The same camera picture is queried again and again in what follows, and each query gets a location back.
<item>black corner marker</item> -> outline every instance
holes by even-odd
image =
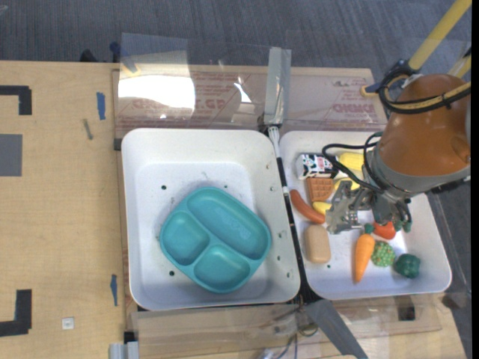
[[[0,337],[28,334],[31,329],[31,290],[17,290],[15,318],[9,322],[0,322]]]
[[[31,116],[31,89],[26,85],[0,85],[0,96],[18,96],[18,114]]]

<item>table surface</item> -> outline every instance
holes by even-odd
[[[22,135],[22,175],[0,177],[0,322],[13,320],[18,289],[32,291],[32,328],[0,337],[6,357],[107,358],[109,344],[123,341],[120,159],[113,149],[117,68],[0,61],[0,85],[28,85],[33,107],[32,115],[20,116],[18,97],[0,96],[0,134]],[[105,97],[104,119],[98,93]],[[371,358],[386,352],[464,358],[450,310],[440,295],[433,304],[439,330],[361,338],[361,346]],[[74,328],[63,329],[62,319],[70,317]],[[335,354],[331,343],[318,343],[301,346],[298,358],[317,358],[318,352]]]

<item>white plastic tray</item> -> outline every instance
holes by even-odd
[[[299,270],[270,140],[248,130],[136,129],[122,145],[129,285],[148,310],[289,301]],[[162,222],[193,190],[215,186],[255,212],[271,231],[263,264],[240,289],[202,289],[162,253]]]
[[[305,182],[296,178],[295,161],[299,154],[321,153],[322,148],[330,143],[362,145],[369,135],[367,132],[288,132],[280,140],[280,150],[289,189],[295,188],[305,199],[308,198]],[[343,151],[330,150],[333,154]],[[414,197],[409,209],[413,220],[411,232],[400,231],[390,245],[398,256],[410,253],[421,258],[420,276],[407,279],[392,268],[384,269],[370,263],[359,283],[353,282],[352,255],[359,230],[330,234],[331,260],[326,264],[311,263],[306,260],[303,240],[303,233],[310,223],[293,209],[309,286],[319,296],[331,300],[421,294],[447,289],[451,284],[451,267],[426,195]],[[359,217],[364,223],[373,220],[370,212],[361,212]]]

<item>green toy vegetable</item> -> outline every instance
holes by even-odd
[[[394,259],[396,258],[396,254],[392,247],[383,241],[376,242],[374,246],[374,252],[371,256],[371,260],[376,266],[380,267],[388,267],[394,263]]]
[[[394,270],[407,278],[416,278],[419,275],[421,260],[412,254],[402,254],[394,263]]]

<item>orange carrot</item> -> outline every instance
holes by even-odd
[[[396,236],[396,229],[394,228],[394,224],[392,223],[392,221],[389,221],[385,225],[374,222],[373,233],[384,239],[393,239]]]
[[[373,255],[375,244],[376,241],[368,231],[361,234],[356,242],[356,252],[354,256],[354,280],[356,283],[362,279],[366,271],[367,264],[369,263],[371,255]]]
[[[326,217],[309,206],[305,200],[302,199],[299,191],[295,189],[291,190],[290,198],[294,207],[296,207],[296,210],[298,210],[307,219],[313,221],[315,224],[324,224]]]

